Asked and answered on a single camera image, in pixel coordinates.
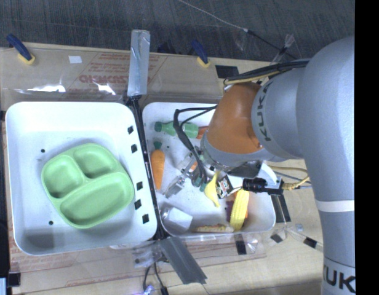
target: green plate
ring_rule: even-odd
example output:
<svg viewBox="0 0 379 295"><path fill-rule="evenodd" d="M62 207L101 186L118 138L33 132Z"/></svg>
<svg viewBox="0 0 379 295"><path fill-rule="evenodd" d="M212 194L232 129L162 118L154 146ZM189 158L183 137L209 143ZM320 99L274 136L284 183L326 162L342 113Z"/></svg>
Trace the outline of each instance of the green plate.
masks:
<svg viewBox="0 0 379 295"><path fill-rule="evenodd" d="M69 225L86 229L112 218L134 197L134 185L105 147L87 143L50 159L42 169L47 196Z"/></svg>

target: gray floor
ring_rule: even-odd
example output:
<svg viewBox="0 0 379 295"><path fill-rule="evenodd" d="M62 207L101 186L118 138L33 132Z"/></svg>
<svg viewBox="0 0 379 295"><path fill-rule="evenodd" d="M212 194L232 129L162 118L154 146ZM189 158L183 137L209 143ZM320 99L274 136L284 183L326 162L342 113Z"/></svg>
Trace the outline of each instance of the gray floor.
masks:
<svg viewBox="0 0 379 295"><path fill-rule="evenodd" d="M153 52L171 41L187 54L197 39L211 57L267 61L293 34L296 43L285 58L291 60L353 35L354 11L355 0L0 0L0 46L13 33L29 42L127 50L131 30L143 29L151 33ZM5 220L3 189L0 179Z"/></svg>

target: tray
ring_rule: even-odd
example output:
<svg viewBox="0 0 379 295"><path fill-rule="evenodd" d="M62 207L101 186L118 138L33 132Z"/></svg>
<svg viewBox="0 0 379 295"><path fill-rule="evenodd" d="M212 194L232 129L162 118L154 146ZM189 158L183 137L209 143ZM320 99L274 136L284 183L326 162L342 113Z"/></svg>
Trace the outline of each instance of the tray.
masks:
<svg viewBox="0 0 379 295"><path fill-rule="evenodd" d="M78 229L106 221L134 197L134 185L124 167L96 143L72 147L50 159L41 179L57 212Z"/></svg>
<svg viewBox="0 0 379 295"><path fill-rule="evenodd" d="M119 103L21 102L6 113L14 239L42 255L139 243L157 221L134 115ZM44 165L76 146L96 143L126 169L135 189L129 205L87 229L64 221L41 181Z"/></svg>
<svg viewBox="0 0 379 295"><path fill-rule="evenodd" d="M185 109L193 107L208 107L212 104L198 103L166 103L154 102L145 106L143 109L143 122L145 128L146 142L149 152L154 150L154 140L162 142L162 150L165 153L165 167L162 178L161 191L156 193L159 210L163 211L171 207L178 208L182 212L192 216L192 222L189 230L184 233L177 232L175 229L167 226L162 220L162 225L165 230L174 236L182 238L195 238L210 236L215 234L205 234L193 232L193 229L198 226L229 224L227 222L227 210L229 209L229 201L233 198L229 196L226 199L220 199L220 207L216 208L214 204L202 193L199 188L193 187L190 180L186 180L184 188L176 195L166 199L161 192L166 189L170 182L180 174L176 168L177 165L184 159L189 150L183 145L177 136L170 136L165 132L156 132L154 129L155 123L161 121L163 123L173 120L173 114L176 109ZM179 122L199 113L199 111L183 112L179 115ZM199 127L207 126L213 116L213 111L201 115L191 122ZM200 140L191 139L195 146L200 145ZM238 187L242 184L242 179L238 177L229 177L233 187ZM249 200L249 216L239 232L235 233L250 233L263 232L273 228L276 222L276 213L273 208L271 197L268 194L250 193Z"/></svg>

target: blue clamp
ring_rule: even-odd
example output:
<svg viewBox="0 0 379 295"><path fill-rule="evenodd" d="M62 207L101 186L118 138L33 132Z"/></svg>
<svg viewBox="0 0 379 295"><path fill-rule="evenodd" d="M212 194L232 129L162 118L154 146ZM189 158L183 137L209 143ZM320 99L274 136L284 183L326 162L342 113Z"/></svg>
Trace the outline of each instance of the blue clamp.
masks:
<svg viewBox="0 0 379 295"><path fill-rule="evenodd" d="M210 65L210 61L207 58L206 50L203 48L202 44L196 39L191 41L192 48L195 50L198 55L197 62L204 68L207 68Z"/></svg>
<svg viewBox="0 0 379 295"><path fill-rule="evenodd" d="M8 34L6 36L6 40L9 42L10 45L15 47L18 51L18 58L21 59L24 63L28 65L32 65L35 61L35 56L28 51L28 49L24 46L24 44L14 36L13 34Z"/></svg>

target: green bottle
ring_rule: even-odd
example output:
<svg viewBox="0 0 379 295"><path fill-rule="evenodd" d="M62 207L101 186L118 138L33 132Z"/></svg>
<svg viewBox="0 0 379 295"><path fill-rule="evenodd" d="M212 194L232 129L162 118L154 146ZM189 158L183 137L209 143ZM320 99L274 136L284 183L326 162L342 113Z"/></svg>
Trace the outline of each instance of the green bottle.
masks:
<svg viewBox="0 0 379 295"><path fill-rule="evenodd" d="M155 131L157 132L166 132L168 135L175 136L176 130L173 128L173 121L163 124L160 121L157 121L154 126ZM199 128L196 124L191 124L186 122L183 125L183 131L187 135L188 138L196 138Z"/></svg>

